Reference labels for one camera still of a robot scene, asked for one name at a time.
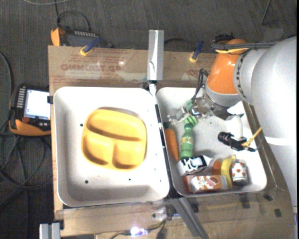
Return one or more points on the orange printed carton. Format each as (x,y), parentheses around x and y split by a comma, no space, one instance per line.
(206,184)

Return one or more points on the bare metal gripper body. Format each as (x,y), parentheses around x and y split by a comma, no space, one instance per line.
(201,107)

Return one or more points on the black and white carton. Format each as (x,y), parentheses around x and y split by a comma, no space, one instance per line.
(192,164)

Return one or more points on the brown cardboard board red print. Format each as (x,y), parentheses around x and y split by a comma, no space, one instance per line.
(94,66)

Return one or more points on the yellow divided plate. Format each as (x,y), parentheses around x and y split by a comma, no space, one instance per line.
(114,138)

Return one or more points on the yellow banana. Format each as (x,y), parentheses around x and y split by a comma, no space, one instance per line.
(226,169)

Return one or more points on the black cylinder on white bracket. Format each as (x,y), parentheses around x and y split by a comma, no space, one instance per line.
(230,139)

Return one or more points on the white can with red dots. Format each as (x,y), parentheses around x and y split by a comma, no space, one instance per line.
(239,173)

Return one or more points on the small orange bottle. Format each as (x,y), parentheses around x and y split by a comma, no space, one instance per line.
(216,167)

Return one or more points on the green bottle with yellow label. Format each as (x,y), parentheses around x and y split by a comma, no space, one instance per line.
(186,146)

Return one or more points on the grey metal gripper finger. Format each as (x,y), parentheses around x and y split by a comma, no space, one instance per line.
(175,120)
(200,118)

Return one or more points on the orange carrot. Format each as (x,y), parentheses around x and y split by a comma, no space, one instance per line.
(172,143)

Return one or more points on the white plastic tray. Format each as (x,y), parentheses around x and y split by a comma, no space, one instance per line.
(72,143)
(209,141)

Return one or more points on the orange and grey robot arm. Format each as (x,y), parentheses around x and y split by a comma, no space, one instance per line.
(274,88)

